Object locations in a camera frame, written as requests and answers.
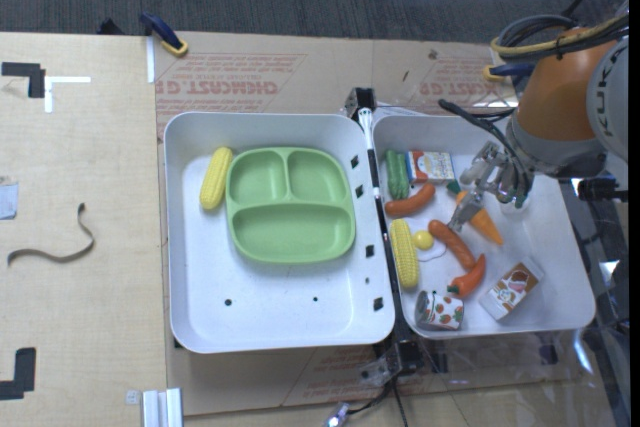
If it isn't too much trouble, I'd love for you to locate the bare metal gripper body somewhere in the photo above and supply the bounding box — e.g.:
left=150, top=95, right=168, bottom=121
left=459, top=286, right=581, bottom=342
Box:
left=472, top=147, right=534, bottom=209

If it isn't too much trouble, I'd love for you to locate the orange carrot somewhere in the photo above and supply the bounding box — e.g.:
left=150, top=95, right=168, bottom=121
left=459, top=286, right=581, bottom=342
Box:
left=446, top=179, right=505, bottom=247

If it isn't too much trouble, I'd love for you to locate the orange sausage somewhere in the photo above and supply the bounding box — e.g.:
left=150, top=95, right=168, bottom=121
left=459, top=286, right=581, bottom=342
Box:
left=428, top=219, right=477, bottom=273
left=383, top=182, right=437, bottom=219

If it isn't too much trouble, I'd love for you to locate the white and blue carton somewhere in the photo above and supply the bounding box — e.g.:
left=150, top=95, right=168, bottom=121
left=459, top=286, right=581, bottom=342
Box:
left=404, top=149, right=457, bottom=185

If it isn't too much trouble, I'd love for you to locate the white fried egg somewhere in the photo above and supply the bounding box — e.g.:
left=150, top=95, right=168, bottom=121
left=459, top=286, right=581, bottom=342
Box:
left=411, top=229, right=447, bottom=264

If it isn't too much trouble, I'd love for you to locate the orange chili pepper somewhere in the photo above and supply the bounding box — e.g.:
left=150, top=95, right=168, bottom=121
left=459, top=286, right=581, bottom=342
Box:
left=446, top=253, right=487, bottom=301

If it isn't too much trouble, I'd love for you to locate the yellow corn cob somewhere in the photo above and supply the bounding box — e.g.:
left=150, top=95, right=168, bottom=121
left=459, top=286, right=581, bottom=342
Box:
left=199, top=146, right=235, bottom=211
left=388, top=218, right=420, bottom=290

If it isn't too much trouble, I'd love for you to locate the white plastic tray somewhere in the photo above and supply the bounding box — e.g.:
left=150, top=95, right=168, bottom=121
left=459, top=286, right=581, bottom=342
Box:
left=372, top=114, right=597, bottom=341
left=163, top=111, right=397, bottom=355

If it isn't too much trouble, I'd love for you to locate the green pea pod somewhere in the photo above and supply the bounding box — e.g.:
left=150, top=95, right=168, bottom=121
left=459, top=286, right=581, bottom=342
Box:
left=384, top=149, right=411, bottom=202

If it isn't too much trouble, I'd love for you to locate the brown and white carton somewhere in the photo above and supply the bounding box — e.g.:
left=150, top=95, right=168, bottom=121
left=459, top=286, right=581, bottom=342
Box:
left=478, top=256, right=545, bottom=322

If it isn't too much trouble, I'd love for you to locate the white strawberry print can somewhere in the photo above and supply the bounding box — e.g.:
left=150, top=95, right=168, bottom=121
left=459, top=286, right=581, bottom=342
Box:
left=414, top=289, right=465, bottom=332

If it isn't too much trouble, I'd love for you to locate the green divided plate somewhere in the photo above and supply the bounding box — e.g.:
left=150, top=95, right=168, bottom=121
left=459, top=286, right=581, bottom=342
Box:
left=224, top=146, right=358, bottom=266

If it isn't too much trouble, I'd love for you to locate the brown cardboard board red print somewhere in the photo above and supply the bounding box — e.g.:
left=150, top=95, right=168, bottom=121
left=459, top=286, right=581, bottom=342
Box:
left=152, top=30, right=604, bottom=417

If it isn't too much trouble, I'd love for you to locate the brown curled strip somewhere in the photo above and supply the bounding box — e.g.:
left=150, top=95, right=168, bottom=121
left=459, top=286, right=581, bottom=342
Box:
left=6, top=202, right=96, bottom=267

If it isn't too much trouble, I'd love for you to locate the black cylinder on white bracket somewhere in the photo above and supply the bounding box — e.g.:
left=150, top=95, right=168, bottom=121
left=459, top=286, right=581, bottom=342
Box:
left=572, top=174, right=630, bottom=205

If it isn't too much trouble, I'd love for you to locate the black block with thin wires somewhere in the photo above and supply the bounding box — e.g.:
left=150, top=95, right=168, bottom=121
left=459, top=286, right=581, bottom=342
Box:
left=372, top=339, right=427, bottom=377
left=343, top=87, right=377, bottom=119

